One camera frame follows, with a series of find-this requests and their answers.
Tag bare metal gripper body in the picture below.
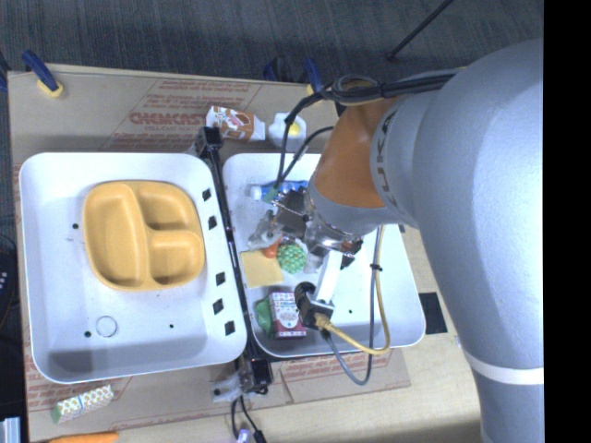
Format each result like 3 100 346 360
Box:
274 189 365 257

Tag yellow cheese slice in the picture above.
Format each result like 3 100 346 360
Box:
239 249 285 290

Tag green grapes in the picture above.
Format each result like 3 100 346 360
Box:
276 242 308 276

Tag green toy vegetable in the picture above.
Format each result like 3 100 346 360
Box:
254 296 275 337

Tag red carton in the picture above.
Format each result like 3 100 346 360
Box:
268 291 308 341

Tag white bottle yellow label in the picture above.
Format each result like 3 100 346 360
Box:
268 112 308 150

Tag brown and white carton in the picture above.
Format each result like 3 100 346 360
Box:
205 105 267 144

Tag white plastic tray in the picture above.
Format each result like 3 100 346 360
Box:
18 151 248 385
221 152 427 360

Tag yellow divided plate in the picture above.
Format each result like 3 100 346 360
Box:
81 180 207 293

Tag brown cardboard board red print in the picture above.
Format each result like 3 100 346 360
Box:
6 64 413 443

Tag black cylinder on white bracket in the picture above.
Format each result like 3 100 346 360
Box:
294 249 345 332

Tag black block with thin wires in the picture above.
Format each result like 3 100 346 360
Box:
236 356 274 394
194 126 224 157

